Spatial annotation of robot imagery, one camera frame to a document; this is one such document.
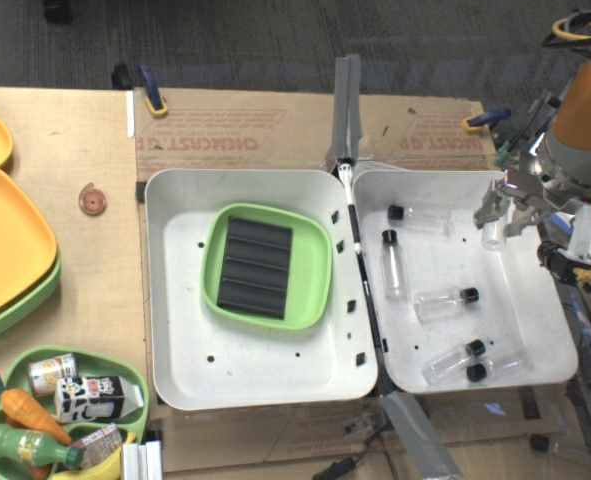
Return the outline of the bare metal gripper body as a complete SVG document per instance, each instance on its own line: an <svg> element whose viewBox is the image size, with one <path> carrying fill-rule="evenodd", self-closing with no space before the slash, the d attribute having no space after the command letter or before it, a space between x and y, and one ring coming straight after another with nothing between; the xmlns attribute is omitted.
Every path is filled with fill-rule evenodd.
<svg viewBox="0 0 591 480"><path fill-rule="evenodd" d="M505 183L509 194L538 209L575 214L591 207L591 141L541 141L535 156L520 155Z"/></svg>

